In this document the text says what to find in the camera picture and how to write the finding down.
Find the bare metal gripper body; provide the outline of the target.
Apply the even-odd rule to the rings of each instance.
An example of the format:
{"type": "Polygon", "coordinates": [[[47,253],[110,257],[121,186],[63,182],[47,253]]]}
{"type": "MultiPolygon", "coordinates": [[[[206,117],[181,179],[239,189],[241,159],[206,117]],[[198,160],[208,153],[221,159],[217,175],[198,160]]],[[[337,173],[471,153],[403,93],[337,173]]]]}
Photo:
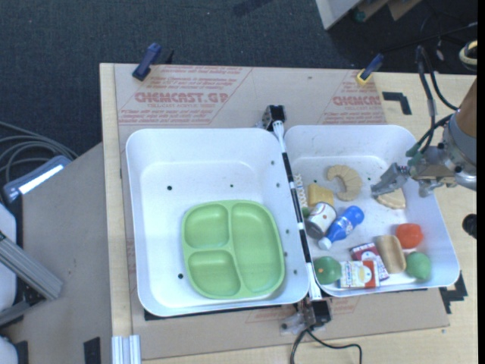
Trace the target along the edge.
{"type": "Polygon", "coordinates": [[[477,154],[472,149],[461,149],[451,143],[429,146],[408,160],[413,180],[441,178],[446,187],[461,186],[477,190],[477,154]]]}

